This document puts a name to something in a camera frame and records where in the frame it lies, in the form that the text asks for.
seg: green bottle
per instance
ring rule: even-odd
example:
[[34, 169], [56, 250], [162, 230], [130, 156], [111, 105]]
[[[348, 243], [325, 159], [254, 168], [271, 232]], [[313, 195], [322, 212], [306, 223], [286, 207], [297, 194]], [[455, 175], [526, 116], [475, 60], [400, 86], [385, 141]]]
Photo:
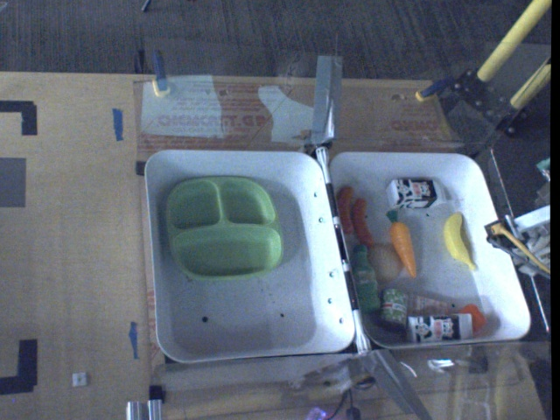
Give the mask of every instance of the green bottle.
[[363, 244], [359, 244], [353, 249], [352, 273], [356, 282], [360, 309], [365, 314], [379, 310], [382, 302], [377, 290], [377, 277], [374, 268], [369, 264], [368, 248]]

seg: toy banana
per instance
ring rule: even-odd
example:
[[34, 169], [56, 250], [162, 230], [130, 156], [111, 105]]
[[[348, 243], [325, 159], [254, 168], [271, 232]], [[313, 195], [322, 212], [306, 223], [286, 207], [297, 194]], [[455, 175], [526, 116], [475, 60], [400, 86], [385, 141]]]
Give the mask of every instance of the toy banana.
[[452, 214], [444, 225], [445, 246], [455, 260], [466, 264], [470, 270], [476, 266], [465, 242], [463, 241], [463, 215], [459, 212]]

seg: toy carrot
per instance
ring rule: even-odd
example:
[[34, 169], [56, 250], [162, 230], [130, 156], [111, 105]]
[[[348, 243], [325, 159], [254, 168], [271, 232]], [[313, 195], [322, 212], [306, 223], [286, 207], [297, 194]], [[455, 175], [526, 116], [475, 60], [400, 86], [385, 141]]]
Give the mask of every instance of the toy carrot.
[[374, 246], [374, 237], [369, 232], [368, 224], [366, 223], [366, 209], [368, 203], [365, 199], [358, 198], [352, 206], [352, 224], [354, 232], [358, 237], [360, 244], [363, 244], [368, 249]]
[[342, 231], [348, 235], [354, 233], [354, 224], [352, 223], [352, 216], [350, 213], [353, 197], [354, 189], [351, 186], [344, 186], [340, 188], [336, 198]]
[[404, 268], [412, 278], [415, 278], [417, 276], [417, 261], [414, 257], [414, 248], [412, 247], [409, 228], [406, 224], [397, 220], [396, 210], [388, 212], [387, 217], [391, 221], [389, 233], [393, 247], [401, 258]]

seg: green plate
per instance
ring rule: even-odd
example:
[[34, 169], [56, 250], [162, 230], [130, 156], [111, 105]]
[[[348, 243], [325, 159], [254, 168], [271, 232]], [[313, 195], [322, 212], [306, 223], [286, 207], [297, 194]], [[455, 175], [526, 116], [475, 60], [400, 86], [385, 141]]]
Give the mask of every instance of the green plate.
[[283, 239], [270, 195], [249, 178], [192, 178], [167, 199], [171, 253], [193, 279], [254, 277], [282, 260]]

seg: white tray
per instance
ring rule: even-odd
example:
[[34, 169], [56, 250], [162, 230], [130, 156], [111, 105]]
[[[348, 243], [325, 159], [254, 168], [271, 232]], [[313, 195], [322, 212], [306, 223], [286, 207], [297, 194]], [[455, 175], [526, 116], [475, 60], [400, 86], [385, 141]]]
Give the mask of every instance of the white tray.
[[[389, 210], [385, 189], [398, 178], [431, 178], [446, 192], [446, 202], [426, 209], [403, 209], [400, 221], [410, 229], [417, 261], [417, 277], [406, 271], [387, 286], [426, 297], [440, 298], [463, 306], [477, 304], [487, 318], [486, 327], [474, 339], [461, 343], [518, 340], [530, 327], [530, 315], [514, 265], [508, 255], [490, 245], [485, 225], [497, 220], [482, 171], [466, 156], [434, 153], [341, 153], [330, 165], [335, 191], [352, 186], [367, 200], [367, 224], [374, 240], [390, 243]], [[443, 237], [447, 217], [461, 212], [472, 244], [475, 271], [451, 258]], [[346, 238], [351, 252], [355, 239]], [[382, 347], [422, 347], [379, 327], [364, 317], [372, 340]], [[457, 344], [448, 341], [446, 344]]]
[[[172, 259], [165, 201], [185, 179], [244, 176], [273, 199], [280, 266], [262, 277], [191, 281]], [[327, 354], [348, 347], [354, 321], [323, 174], [296, 152], [167, 150], [145, 168], [157, 341], [175, 361]]]

